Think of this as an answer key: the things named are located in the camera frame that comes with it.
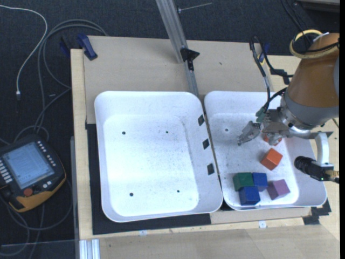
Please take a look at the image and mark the green cube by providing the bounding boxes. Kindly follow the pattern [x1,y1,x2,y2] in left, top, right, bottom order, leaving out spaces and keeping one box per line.
[232,172,255,192]

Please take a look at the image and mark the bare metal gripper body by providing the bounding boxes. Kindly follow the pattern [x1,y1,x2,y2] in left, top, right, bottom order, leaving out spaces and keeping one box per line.
[259,107,315,140]

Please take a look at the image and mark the orange cube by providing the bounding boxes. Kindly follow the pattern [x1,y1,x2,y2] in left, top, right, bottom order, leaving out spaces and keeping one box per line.
[263,134,283,147]
[260,147,284,171]

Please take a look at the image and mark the brown cardboard board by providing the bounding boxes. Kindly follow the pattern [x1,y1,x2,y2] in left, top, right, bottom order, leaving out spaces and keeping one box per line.
[82,35,314,225]

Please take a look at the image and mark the black cylinder on white bracket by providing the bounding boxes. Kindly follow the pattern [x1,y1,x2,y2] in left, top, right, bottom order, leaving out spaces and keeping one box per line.
[294,131,335,182]

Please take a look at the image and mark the purple cube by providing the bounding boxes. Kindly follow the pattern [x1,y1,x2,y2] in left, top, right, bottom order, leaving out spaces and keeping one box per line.
[266,179,291,201]

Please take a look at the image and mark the blue cube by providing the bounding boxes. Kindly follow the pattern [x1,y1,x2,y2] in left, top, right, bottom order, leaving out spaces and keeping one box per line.
[238,186,261,206]
[251,172,268,192]

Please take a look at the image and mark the white plastic tray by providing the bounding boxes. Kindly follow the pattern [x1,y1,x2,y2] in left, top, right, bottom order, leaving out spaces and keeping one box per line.
[94,90,224,223]
[203,90,328,212]

